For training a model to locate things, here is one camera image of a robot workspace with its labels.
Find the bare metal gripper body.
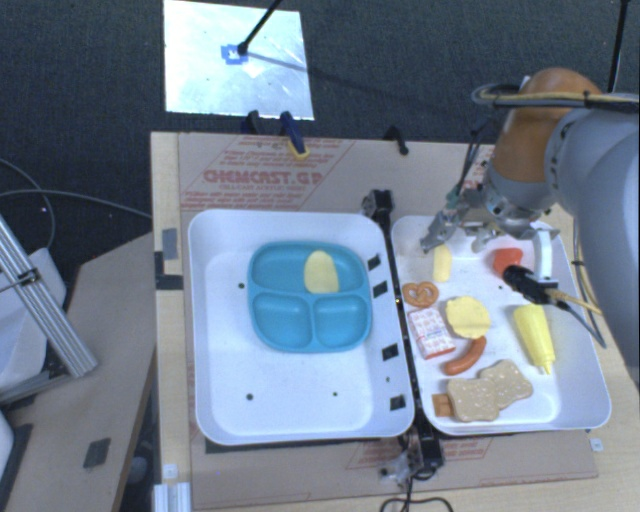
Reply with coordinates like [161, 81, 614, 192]
[440, 187, 542, 238]

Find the yellow stick-shaped toy food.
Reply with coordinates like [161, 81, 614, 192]
[431, 244, 453, 284]

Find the orange-red toy food chunk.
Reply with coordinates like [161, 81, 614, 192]
[491, 246, 525, 277]

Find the brown toy pretzel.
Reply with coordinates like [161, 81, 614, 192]
[400, 280, 440, 309]

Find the yellow round wavy chip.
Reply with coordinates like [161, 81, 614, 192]
[444, 295, 492, 340]

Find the thin black rod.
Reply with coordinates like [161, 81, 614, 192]
[378, 214, 427, 441]

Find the white carton with red print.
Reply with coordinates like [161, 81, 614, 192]
[406, 306, 457, 362]

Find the yellow mustard bottle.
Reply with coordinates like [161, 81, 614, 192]
[512, 303, 557, 376]

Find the orange-red toy sausage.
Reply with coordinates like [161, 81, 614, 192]
[443, 335, 488, 378]

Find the yellow oval potato chip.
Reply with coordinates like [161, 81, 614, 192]
[303, 249, 341, 295]

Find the tan toy bread slice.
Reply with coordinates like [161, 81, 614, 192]
[478, 359, 534, 412]
[445, 376, 502, 424]

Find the brown cardboard board red print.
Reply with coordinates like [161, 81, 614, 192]
[176, 131, 600, 512]

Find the blue divided plate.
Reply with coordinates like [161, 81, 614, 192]
[246, 240, 373, 355]

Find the white plastic tray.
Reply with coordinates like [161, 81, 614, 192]
[187, 208, 418, 447]
[390, 214, 613, 437]

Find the black cylinder on white bracket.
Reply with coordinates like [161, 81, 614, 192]
[501, 227, 562, 305]

